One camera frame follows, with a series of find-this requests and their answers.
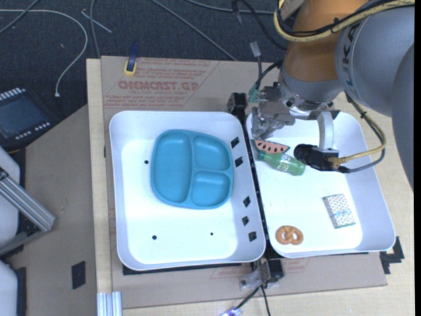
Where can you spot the white plastic tray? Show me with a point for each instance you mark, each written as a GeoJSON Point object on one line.
{"type": "Point", "coordinates": [296, 206]}
{"type": "Point", "coordinates": [184, 235]}

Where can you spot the blue divided plate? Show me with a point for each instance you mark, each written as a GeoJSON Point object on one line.
{"type": "Point", "coordinates": [174, 170]}

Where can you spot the red watermelon slice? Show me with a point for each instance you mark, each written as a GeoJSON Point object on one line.
{"type": "Point", "coordinates": [269, 146]}

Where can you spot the green bottle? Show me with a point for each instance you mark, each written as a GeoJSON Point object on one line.
{"type": "Point", "coordinates": [283, 163]}

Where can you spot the patterned white carton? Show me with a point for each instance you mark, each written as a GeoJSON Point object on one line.
{"type": "Point", "coordinates": [339, 211]}

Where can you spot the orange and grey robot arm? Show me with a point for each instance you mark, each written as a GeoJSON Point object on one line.
{"type": "Point", "coordinates": [329, 44]}

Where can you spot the thin black rod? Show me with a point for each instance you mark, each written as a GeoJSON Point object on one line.
{"type": "Point", "coordinates": [257, 189]}

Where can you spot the orange pretzel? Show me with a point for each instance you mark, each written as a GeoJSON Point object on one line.
{"type": "Point", "coordinates": [283, 239]}

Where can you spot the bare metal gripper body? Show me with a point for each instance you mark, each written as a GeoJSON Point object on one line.
{"type": "Point", "coordinates": [278, 102]}

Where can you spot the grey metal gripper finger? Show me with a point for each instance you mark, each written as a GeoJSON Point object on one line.
{"type": "Point", "coordinates": [271, 127]}
{"type": "Point", "coordinates": [257, 126]}

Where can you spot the brown cardboard board red print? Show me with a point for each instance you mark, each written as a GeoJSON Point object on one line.
{"type": "Point", "coordinates": [197, 77]}

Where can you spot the black cylinder on white bracket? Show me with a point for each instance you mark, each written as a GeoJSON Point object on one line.
{"type": "Point", "coordinates": [315, 156]}

